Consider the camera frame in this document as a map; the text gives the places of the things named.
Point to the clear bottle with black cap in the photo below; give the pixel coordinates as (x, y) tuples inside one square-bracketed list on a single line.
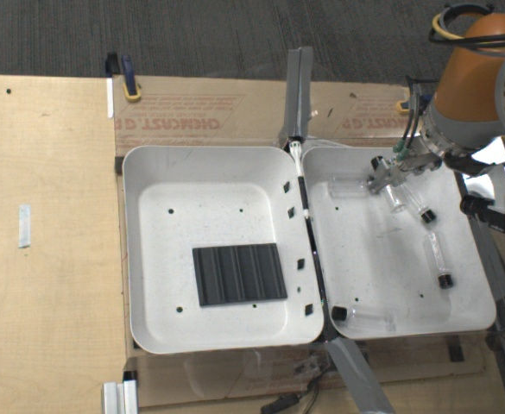
[(420, 207), (364, 317), (435, 257), (394, 201)]

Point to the white plastic tray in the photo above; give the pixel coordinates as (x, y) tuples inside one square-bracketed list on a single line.
[(377, 265), (217, 231)]

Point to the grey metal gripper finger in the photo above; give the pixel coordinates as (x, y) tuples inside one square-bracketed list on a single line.
[(378, 184), (401, 177)]

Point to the black cylinder on white bracket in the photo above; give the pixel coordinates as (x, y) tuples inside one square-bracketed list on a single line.
[(478, 207)]

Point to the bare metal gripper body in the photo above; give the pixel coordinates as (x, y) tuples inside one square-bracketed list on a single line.
[(424, 151)]

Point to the thin black and white rod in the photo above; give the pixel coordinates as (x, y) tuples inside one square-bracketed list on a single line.
[(306, 205)]

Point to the brown cardboard board red print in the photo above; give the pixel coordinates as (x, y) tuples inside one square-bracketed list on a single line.
[(235, 114)]

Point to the black ribbed mat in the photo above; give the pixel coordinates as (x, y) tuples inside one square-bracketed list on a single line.
[(239, 275)]

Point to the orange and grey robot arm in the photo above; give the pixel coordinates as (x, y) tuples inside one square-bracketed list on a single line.
[(468, 89)]

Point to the clear plastic bottle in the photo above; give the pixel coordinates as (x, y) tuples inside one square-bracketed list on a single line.
[(347, 186)]

